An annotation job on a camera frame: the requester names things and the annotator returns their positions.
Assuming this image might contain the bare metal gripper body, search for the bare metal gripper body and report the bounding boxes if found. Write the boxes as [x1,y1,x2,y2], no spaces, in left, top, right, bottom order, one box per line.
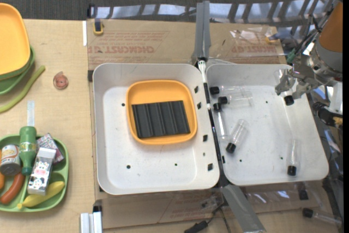
[291,45,344,88]

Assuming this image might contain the clear plastic bottle black cap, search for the clear plastic bottle black cap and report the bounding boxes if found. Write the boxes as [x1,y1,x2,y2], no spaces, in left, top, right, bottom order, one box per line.
[213,102,229,141]
[286,139,301,177]
[218,91,255,108]
[209,85,248,96]
[225,118,250,154]
[302,207,342,225]
[274,68,296,106]

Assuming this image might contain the white plastic tray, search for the white plastic tray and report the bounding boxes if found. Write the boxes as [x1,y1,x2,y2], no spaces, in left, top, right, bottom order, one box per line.
[92,63,220,196]
[205,63,330,187]

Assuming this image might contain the orange plate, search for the orange plate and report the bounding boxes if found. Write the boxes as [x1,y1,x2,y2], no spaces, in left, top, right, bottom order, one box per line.
[0,2,31,76]
[125,79,198,145]

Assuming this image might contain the black ribbed rack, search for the black ribbed rack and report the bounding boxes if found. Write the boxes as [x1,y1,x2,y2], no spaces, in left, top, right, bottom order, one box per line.
[131,100,191,139]

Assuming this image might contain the brown cardboard board red print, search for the brown cardboard board red print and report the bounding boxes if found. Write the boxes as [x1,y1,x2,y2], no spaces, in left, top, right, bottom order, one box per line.
[86,18,328,230]

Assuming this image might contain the black block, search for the black block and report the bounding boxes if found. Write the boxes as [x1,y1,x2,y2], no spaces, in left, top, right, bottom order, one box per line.
[184,220,209,233]

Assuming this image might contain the pink round toy ham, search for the pink round toy ham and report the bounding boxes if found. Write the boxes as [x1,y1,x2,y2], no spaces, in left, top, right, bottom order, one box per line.
[52,71,69,90]

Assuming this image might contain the green divided plate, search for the green divided plate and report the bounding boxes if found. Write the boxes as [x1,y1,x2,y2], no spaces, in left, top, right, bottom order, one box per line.
[0,134,69,212]

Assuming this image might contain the pink packet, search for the pink packet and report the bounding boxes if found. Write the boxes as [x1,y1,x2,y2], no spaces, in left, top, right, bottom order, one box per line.
[35,133,65,166]

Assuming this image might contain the yellow banana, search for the yellow banana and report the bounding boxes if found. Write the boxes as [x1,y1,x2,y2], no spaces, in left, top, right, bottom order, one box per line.
[21,180,66,208]

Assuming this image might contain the white cow print carton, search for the white cow print carton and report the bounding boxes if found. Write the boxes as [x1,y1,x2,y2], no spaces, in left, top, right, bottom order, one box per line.
[27,147,57,196]

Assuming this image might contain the green bottle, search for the green bottle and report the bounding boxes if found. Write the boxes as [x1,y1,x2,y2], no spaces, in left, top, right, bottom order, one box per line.
[19,126,38,176]

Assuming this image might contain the small can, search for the small can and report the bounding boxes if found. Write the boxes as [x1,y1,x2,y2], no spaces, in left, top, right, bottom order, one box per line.
[0,144,22,176]

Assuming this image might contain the red sausage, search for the red sausage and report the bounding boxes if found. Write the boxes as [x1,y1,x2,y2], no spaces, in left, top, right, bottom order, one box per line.
[0,172,26,205]

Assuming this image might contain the black cylinder on white bracket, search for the black cylinder on white bracket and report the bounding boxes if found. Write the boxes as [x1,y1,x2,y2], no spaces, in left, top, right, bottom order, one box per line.
[312,81,344,127]

